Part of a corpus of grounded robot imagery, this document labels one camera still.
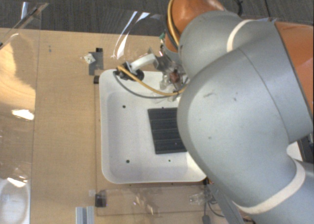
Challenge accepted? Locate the black ribbed rectangular pad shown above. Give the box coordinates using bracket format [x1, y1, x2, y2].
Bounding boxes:
[147, 107, 188, 155]

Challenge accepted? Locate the white plastic tray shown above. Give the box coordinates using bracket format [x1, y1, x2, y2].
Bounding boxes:
[286, 141, 303, 163]
[98, 69, 207, 185]

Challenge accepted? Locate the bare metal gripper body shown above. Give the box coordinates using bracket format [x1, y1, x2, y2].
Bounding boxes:
[154, 54, 189, 89]

